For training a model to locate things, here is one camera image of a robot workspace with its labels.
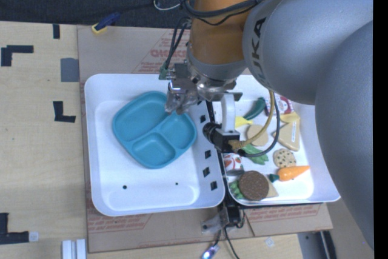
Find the black tape mark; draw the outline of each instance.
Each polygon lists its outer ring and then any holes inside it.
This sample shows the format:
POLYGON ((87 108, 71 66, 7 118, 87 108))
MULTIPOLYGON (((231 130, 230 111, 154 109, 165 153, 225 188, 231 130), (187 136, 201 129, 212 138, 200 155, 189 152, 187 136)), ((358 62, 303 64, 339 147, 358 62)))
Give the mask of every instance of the black tape mark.
POLYGON ((61 30, 59 29, 59 24, 53 24, 53 38, 54 39, 61 38, 61 30))
POLYGON ((28 231, 8 232, 8 213, 0 213, 0 244, 28 243, 28 231))
POLYGON ((54 112, 55 112, 54 121, 70 122, 70 123, 75 122, 76 116, 64 116, 63 115, 63 102, 62 101, 54 101, 53 105, 54 105, 54 112))
POLYGON ((75 58, 61 58, 61 82, 78 82, 79 66, 75 58))
POLYGON ((1 48, 1 66, 10 67, 12 65, 12 53, 33 53, 33 45, 7 45, 1 48))

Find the cardboard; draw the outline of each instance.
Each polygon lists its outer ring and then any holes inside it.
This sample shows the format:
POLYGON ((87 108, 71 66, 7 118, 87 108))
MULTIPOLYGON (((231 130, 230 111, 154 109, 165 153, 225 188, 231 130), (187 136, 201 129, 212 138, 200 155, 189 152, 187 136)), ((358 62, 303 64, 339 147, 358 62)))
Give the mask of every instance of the cardboard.
MULTIPOLYGON (((97 73, 158 73, 166 59, 173 30, 109 27, 96 36, 88 26, 78 26, 79 75, 81 88, 82 135, 87 189, 87 230, 89 252, 117 251, 145 247, 213 241, 204 234, 201 222, 218 213, 216 207, 145 215, 107 217, 93 206, 90 196, 89 155, 85 118, 84 84, 97 73)), ((189 31, 172 58, 183 62, 189 31)), ((262 207, 246 210, 247 221, 232 229, 231 239, 264 237, 333 228, 325 203, 262 207)))

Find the orange carrot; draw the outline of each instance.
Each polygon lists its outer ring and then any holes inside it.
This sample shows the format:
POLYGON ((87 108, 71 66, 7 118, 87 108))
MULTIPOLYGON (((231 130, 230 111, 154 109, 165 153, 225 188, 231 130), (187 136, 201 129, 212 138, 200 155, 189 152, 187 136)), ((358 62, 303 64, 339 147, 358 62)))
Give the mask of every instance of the orange carrot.
POLYGON ((278 171, 279 180, 287 181, 287 180, 294 179, 295 177, 301 175, 308 169, 310 169, 309 165, 282 167, 278 171))

